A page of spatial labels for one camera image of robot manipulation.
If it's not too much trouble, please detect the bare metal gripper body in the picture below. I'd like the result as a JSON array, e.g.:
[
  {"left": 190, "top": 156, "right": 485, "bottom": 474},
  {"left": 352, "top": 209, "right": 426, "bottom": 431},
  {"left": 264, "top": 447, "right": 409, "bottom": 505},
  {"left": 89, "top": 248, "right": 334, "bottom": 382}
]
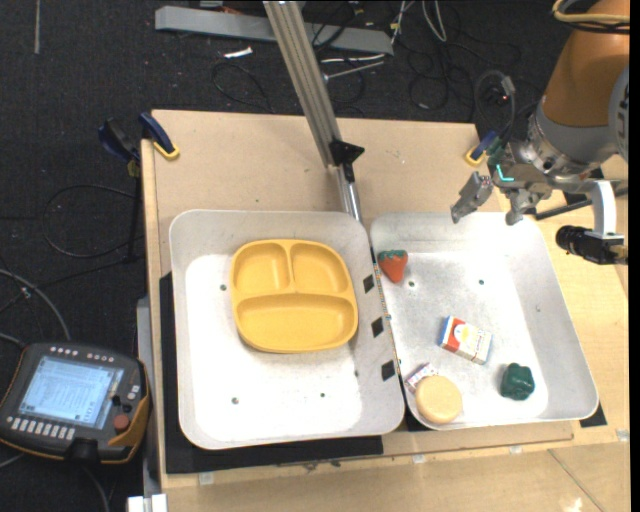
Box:
[{"left": 489, "top": 139, "right": 604, "bottom": 200}]

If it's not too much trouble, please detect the white plastic tray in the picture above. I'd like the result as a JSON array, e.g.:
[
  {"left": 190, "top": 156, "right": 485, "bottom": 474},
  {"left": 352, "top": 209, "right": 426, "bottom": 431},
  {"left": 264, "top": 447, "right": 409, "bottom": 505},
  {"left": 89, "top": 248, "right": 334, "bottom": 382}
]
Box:
[
  {"left": 168, "top": 208, "right": 407, "bottom": 451},
  {"left": 369, "top": 211, "right": 601, "bottom": 432}
]

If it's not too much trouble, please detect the red toy strawberry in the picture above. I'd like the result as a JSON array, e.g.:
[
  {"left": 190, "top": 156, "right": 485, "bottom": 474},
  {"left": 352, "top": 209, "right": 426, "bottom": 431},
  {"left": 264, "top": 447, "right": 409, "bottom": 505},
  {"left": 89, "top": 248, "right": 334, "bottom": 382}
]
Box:
[{"left": 376, "top": 248, "right": 410, "bottom": 285}]

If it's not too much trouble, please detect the red and white carton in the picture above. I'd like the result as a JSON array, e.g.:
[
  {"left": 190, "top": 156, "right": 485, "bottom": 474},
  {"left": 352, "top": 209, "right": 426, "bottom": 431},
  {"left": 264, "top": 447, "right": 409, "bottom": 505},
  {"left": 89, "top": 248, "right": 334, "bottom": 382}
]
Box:
[{"left": 437, "top": 314, "right": 494, "bottom": 366}]

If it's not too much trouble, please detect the green toy bell pepper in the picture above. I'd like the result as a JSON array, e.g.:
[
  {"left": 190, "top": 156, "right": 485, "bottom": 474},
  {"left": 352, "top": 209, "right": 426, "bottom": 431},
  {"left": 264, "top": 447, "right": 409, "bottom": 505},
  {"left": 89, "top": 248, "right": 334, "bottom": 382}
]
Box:
[{"left": 499, "top": 362, "right": 537, "bottom": 402}]

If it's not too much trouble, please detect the pink and white small packet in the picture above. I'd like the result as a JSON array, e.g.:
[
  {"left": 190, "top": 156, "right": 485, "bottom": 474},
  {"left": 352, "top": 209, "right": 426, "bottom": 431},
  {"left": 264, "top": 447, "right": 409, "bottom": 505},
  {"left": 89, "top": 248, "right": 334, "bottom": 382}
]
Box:
[{"left": 403, "top": 362, "right": 441, "bottom": 395}]

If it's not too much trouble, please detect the round beige biscuit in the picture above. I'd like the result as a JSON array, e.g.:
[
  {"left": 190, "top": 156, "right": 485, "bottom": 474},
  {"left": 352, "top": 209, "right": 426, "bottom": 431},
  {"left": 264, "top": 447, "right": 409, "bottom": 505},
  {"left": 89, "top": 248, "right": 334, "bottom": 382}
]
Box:
[{"left": 414, "top": 374, "right": 464, "bottom": 427}]

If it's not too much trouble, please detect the yellow divided plate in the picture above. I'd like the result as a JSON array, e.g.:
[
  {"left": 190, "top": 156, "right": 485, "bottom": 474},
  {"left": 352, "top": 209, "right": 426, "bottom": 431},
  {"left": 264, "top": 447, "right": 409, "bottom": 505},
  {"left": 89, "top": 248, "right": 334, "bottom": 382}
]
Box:
[{"left": 228, "top": 238, "right": 361, "bottom": 355}]

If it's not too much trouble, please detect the pale wood board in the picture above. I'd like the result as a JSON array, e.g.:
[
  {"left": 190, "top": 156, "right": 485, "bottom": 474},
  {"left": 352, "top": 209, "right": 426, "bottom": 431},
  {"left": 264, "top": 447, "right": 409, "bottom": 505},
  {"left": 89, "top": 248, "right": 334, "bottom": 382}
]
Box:
[{"left": 140, "top": 108, "right": 630, "bottom": 492}]

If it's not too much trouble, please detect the black cylinder on white bracket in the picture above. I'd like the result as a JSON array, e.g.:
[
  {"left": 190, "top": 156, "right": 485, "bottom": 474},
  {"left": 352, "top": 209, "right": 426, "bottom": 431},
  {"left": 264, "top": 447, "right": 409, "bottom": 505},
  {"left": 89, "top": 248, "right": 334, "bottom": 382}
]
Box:
[{"left": 555, "top": 179, "right": 629, "bottom": 266}]

